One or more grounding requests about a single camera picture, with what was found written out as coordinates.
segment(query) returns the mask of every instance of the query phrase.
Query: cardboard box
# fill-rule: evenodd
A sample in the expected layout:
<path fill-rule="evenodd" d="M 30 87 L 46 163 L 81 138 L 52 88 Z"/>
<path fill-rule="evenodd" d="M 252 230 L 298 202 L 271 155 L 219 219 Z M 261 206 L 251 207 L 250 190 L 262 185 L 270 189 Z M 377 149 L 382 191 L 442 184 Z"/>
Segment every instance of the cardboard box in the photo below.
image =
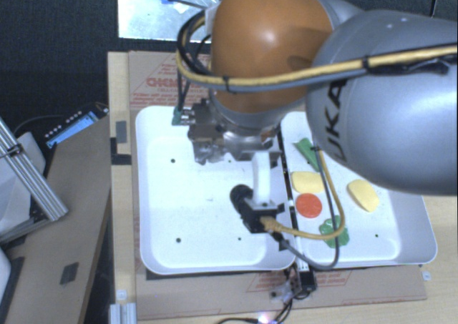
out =
<path fill-rule="evenodd" d="M 130 52 L 130 121 L 132 184 L 135 211 L 135 268 L 138 320 L 280 310 L 270 293 L 286 281 L 283 272 L 231 273 L 165 277 L 149 273 L 139 252 L 137 155 L 135 117 L 150 105 L 174 106 L 177 101 L 175 54 Z M 208 91 L 192 85 L 186 105 Z M 390 303 L 427 298 L 416 265 L 335 270 L 317 273 L 318 290 L 295 301 L 294 308 Z"/>

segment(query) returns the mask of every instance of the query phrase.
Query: wooden table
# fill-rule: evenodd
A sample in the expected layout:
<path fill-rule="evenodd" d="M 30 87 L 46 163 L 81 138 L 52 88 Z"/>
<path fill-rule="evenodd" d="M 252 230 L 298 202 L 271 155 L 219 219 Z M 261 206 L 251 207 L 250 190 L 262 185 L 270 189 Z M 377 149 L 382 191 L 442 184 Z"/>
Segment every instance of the wooden table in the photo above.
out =
<path fill-rule="evenodd" d="M 131 154 L 129 71 L 126 53 L 109 54 L 110 137 L 116 137 L 117 122 L 125 122 L 127 139 L 117 145 L 118 154 Z M 336 308 L 292 310 L 287 324 L 368 323 L 453 323 L 458 318 L 457 198 L 426 197 L 428 213 L 436 235 L 437 258 L 423 269 L 431 274 L 425 282 L 427 300 Z M 132 167 L 112 167 L 112 219 L 116 302 L 136 301 L 134 226 L 132 212 Z M 240 317 L 257 318 L 259 313 Z M 140 321 L 141 324 L 214 324 L 228 315 Z"/>
<path fill-rule="evenodd" d="M 48 183 L 69 213 L 6 251 L 24 258 L 7 324 L 83 323 L 109 217 L 109 121 L 57 146 Z M 62 282 L 65 267 L 76 276 Z"/>

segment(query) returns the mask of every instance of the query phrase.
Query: white plastic tray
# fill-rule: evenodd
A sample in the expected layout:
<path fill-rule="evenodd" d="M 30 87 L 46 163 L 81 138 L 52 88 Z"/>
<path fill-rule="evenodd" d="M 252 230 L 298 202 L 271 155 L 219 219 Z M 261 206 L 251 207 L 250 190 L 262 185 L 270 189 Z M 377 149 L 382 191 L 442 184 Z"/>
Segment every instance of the white plastic tray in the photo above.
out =
<path fill-rule="evenodd" d="M 40 148 L 30 132 L 18 138 L 27 155 L 43 172 L 45 160 Z M 29 219 L 30 192 L 22 183 L 6 159 L 0 159 L 0 234 Z"/>
<path fill-rule="evenodd" d="M 154 273 L 280 270 L 294 256 L 267 234 L 250 234 L 229 194 L 253 186 L 251 162 L 194 161 L 188 127 L 172 126 L 172 107 L 148 107 L 136 119 L 140 254 Z M 272 169 L 272 201 L 287 202 L 281 164 Z M 291 226 L 289 213 L 278 219 Z"/>
<path fill-rule="evenodd" d="M 3 299 L 10 273 L 11 264 L 3 253 L 3 250 L 0 248 L 0 303 Z"/>
<path fill-rule="evenodd" d="M 294 256 L 278 251 L 267 234 L 250 234 L 229 199 L 239 184 L 253 186 L 250 162 L 225 160 L 202 166 L 194 161 L 188 127 L 172 126 L 172 107 L 148 107 L 136 119 L 140 193 L 140 254 L 154 273 L 230 272 L 280 270 Z M 282 122 L 288 169 L 312 171 L 294 146 L 311 139 L 303 112 L 290 113 Z M 381 203 L 368 213 L 350 198 L 348 182 L 359 178 L 326 158 L 346 213 L 350 241 L 341 248 L 338 267 L 420 264 L 434 259 L 437 245 L 423 199 L 375 187 Z M 272 201 L 288 203 L 283 170 L 272 169 Z M 294 199 L 298 193 L 293 191 Z M 330 217 L 325 194 L 318 195 L 323 211 L 315 219 L 297 214 L 301 230 L 319 233 Z M 278 220 L 291 226 L 289 213 Z M 300 239 L 298 249 L 326 264 L 334 250 L 322 241 Z"/>
<path fill-rule="evenodd" d="M 282 121 L 281 129 L 290 175 L 295 171 L 314 171 L 294 145 L 304 137 L 312 140 L 305 113 L 288 114 Z M 374 212 L 367 212 L 352 200 L 347 190 L 349 182 L 363 178 L 326 155 L 325 160 L 342 202 L 350 237 L 349 243 L 341 248 L 337 267 L 422 264 L 435 258 L 437 244 L 421 196 L 388 191 L 373 185 L 380 204 Z M 298 195 L 293 190 L 294 200 Z M 319 233 L 319 226 L 330 218 L 325 192 L 317 196 L 323 211 L 313 219 L 297 213 L 300 230 Z M 300 247 L 307 257 L 317 262 L 333 260 L 334 249 L 323 241 L 301 239 Z"/>

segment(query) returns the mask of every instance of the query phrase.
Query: yellow oval piece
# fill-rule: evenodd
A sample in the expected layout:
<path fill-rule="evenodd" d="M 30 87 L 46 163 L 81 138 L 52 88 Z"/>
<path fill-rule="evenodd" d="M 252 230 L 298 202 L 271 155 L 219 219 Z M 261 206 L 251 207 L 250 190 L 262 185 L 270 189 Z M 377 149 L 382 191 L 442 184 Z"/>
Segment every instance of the yellow oval piece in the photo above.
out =
<path fill-rule="evenodd" d="M 317 172 L 292 172 L 291 182 L 298 193 L 321 193 L 324 191 L 323 181 Z"/>
<path fill-rule="evenodd" d="M 380 199 L 371 183 L 366 180 L 357 179 L 349 183 L 350 195 L 367 212 L 373 212 L 379 206 Z"/>

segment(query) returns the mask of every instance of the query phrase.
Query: green plastic piece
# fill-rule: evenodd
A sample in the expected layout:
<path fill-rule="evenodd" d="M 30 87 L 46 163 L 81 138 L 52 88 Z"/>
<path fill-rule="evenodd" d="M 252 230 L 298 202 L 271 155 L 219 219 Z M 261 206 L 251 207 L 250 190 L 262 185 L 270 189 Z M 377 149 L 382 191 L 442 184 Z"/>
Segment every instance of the green plastic piece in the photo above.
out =
<path fill-rule="evenodd" d="M 341 225 L 341 217 L 339 215 L 336 215 L 336 227 L 338 228 Z M 322 235 L 327 235 L 331 234 L 334 231 L 332 227 L 332 219 L 327 219 L 325 222 L 323 222 L 322 225 L 320 225 L 320 233 Z M 338 236 L 338 244 L 340 246 L 347 245 L 350 241 L 350 236 L 349 236 L 349 230 L 345 227 L 342 231 L 342 233 Z M 329 240 L 324 240 L 324 242 L 332 249 L 336 249 L 336 240 L 335 239 L 329 239 Z"/>
<path fill-rule="evenodd" d="M 294 144 L 299 152 L 306 158 L 308 163 L 319 172 L 318 161 L 316 161 L 315 150 L 313 150 L 313 144 L 308 138 L 303 138 L 301 141 Z"/>
<path fill-rule="evenodd" d="M 181 125 L 181 114 L 177 107 L 173 108 L 172 126 Z"/>

